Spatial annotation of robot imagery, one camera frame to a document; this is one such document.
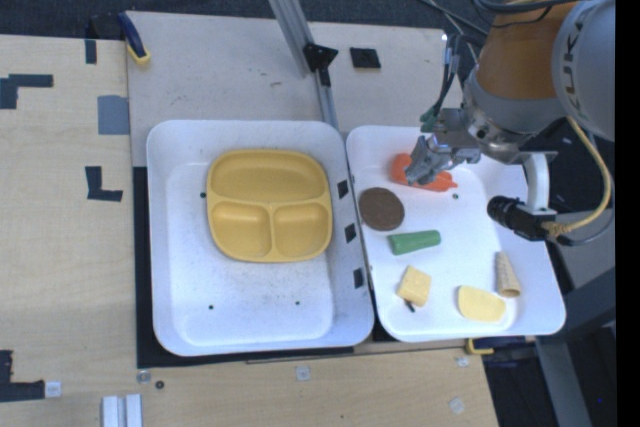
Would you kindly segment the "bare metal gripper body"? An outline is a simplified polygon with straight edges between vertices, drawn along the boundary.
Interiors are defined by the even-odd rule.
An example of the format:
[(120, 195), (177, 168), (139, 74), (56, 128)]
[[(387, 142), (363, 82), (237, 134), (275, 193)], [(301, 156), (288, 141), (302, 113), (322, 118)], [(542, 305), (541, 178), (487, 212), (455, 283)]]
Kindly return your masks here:
[(463, 108), (430, 109), (424, 114), (424, 132), (430, 164), (477, 163), (483, 155), (509, 164), (531, 138), (498, 126), (482, 111)]

